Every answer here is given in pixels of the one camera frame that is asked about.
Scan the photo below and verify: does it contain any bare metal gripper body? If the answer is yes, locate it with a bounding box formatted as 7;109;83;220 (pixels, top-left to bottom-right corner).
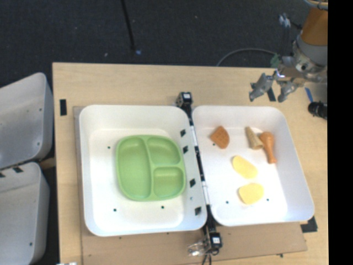
276;54;328;84

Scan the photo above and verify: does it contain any beige ice cream cone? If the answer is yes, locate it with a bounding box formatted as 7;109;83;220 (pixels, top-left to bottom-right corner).
245;126;264;151

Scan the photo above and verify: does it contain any brown chicken drumstick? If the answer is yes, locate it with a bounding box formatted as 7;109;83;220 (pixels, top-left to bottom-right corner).
259;131;277;165

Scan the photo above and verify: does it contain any orange waffle biscuit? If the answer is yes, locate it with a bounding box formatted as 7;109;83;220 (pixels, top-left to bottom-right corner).
210;125;231;150

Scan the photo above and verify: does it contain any yellow potato slice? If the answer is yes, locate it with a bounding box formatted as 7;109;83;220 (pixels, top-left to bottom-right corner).
238;182;265;206
231;155;259;180

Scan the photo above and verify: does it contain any white plastic tray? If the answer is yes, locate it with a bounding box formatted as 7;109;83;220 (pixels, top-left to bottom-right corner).
78;104;208;237
191;104;315;227

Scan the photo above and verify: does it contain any thin black and white rod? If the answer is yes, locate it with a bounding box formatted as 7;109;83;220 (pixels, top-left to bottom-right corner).
185;105;216;233

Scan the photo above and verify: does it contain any green divided plate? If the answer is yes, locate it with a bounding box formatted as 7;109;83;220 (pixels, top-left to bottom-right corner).
115;134;186;203

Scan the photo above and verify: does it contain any black cylinder on white bracket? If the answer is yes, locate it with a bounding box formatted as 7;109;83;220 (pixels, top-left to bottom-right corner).
307;100;328;120

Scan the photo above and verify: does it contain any black block with thin wires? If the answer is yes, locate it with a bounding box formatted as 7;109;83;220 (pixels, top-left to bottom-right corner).
203;231;222;250
175;91;194;108

